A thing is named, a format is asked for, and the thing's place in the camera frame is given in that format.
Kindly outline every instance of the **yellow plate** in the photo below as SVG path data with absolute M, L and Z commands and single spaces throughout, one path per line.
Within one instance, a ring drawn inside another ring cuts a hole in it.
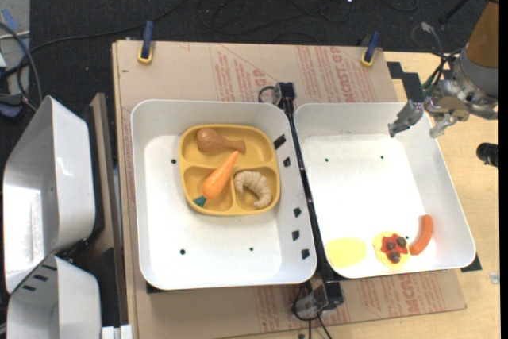
M 233 174 L 224 190 L 215 199 L 207 199 L 200 207 L 194 200 L 202 196 L 202 184 L 206 177 L 222 163 L 233 151 L 220 148 L 213 152 L 202 152 L 196 144 L 196 133 L 200 129 L 210 128 L 230 140 L 245 141 L 246 151 L 240 153 Z M 233 216 L 261 214 L 273 208 L 280 197 L 279 166 L 271 140 L 260 130 L 245 125 L 198 125 L 188 129 L 179 143 L 180 179 L 187 203 L 192 209 L 207 215 Z M 233 178 L 240 171 L 257 171 L 267 177 L 270 186 L 271 204 L 257 209 L 253 203 L 257 196 L 247 187 L 241 194 L 235 191 Z

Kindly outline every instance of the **cardboard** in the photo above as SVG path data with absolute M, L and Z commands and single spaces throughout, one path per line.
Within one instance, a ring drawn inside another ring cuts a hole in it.
M 140 42 L 113 46 L 129 323 L 140 339 L 214 339 L 302 329 L 291 315 L 295 286 L 148 293 L 137 252 L 130 112 L 151 98 L 256 102 L 259 91 L 293 82 L 296 105 L 397 100 L 383 53 L 360 65 L 361 48 L 155 43 L 152 64 L 137 62 Z M 328 326 L 464 309 L 455 271 L 343 282 L 346 303 L 323 314 Z

